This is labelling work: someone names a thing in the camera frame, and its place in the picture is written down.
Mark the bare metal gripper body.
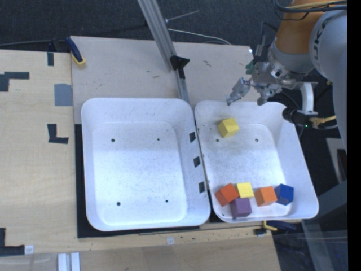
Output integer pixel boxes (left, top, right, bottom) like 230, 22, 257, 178
249, 60, 305, 95

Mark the yellow cube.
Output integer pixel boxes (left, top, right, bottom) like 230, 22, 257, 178
217, 117, 240, 139
236, 182, 255, 199

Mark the white plastic tray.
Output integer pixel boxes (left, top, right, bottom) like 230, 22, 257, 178
81, 97, 212, 232
193, 99, 320, 224

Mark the blue cube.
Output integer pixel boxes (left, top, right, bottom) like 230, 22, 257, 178
274, 183, 295, 206

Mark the orange cube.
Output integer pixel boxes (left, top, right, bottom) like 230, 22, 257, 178
254, 186, 278, 208
214, 183, 240, 208

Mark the pale wood board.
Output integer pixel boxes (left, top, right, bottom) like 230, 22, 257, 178
69, 35, 283, 271

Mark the purple cube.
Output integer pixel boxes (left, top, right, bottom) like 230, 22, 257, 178
230, 197, 253, 219

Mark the black cylinder on white bracket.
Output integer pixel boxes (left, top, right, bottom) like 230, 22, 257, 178
281, 82, 319, 129

